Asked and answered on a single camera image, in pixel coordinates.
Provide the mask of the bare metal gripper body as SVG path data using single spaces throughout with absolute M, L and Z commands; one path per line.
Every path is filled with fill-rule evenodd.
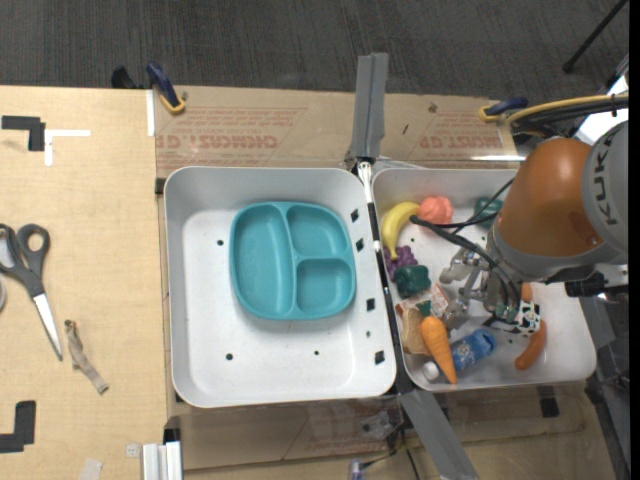
M 516 311 L 516 287 L 499 260 L 478 248 L 466 249 L 463 265 L 469 273 L 462 288 L 462 301 L 481 302 L 494 317 L 511 317 Z

